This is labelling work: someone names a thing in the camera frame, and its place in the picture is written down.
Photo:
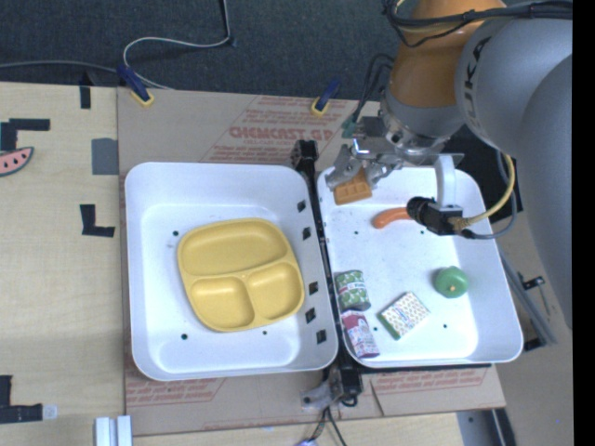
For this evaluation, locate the brown cardboard board red print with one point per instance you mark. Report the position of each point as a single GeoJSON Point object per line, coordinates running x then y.
{"type": "Point", "coordinates": [186, 128]}

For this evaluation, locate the pink watermelon slice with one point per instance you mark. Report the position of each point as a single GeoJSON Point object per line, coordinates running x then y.
{"type": "Point", "coordinates": [14, 160]}

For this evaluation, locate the red and white can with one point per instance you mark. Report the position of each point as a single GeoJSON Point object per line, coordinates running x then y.
{"type": "Point", "coordinates": [360, 335]}

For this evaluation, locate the thin black rod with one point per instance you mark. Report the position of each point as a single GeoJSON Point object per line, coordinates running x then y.
{"type": "Point", "coordinates": [325, 249]}

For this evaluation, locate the yellow and green carton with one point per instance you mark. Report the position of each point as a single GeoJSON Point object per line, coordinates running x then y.
{"type": "Point", "coordinates": [403, 315]}

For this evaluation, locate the orange carrot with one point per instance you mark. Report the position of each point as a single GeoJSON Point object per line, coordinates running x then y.
{"type": "Point", "coordinates": [388, 218]}

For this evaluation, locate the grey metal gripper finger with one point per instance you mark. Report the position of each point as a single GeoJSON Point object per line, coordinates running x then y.
{"type": "Point", "coordinates": [338, 172]}
{"type": "Point", "coordinates": [379, 172]}

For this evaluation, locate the green can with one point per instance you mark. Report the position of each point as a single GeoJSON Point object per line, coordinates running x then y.
{"type": "Point", "coordinates": [352, 291]}

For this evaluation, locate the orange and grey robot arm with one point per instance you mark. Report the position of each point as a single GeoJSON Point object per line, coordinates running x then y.
{"type": "Point", "coordinates": [506, 91]}

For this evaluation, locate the green apple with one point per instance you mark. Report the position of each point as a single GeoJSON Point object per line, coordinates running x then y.
{"type": "Point", "coordinates": [451, 282]}

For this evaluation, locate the yellow divided plate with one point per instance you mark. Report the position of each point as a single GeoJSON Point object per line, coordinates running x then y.
{"type": "Point", "coordinates": [237, 272]}

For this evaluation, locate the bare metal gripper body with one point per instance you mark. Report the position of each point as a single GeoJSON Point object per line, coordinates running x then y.
{"type": "Point", "coordinates": [379, 149]}

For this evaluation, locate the orange waffle biscuit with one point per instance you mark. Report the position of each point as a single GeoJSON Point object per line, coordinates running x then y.
{"type": "Point", "coordinates": [353, 193]}

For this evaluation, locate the black cylinder on white bracket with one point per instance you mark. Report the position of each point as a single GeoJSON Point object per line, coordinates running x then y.
{"type": "Point", "coordinates": [441, 216]}

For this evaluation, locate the white plastic tray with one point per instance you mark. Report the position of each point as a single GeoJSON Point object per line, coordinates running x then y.
{"type": "Point", "coordinates": [418, 258]}
{"type": "Point", "coordinates": [153, 267]}

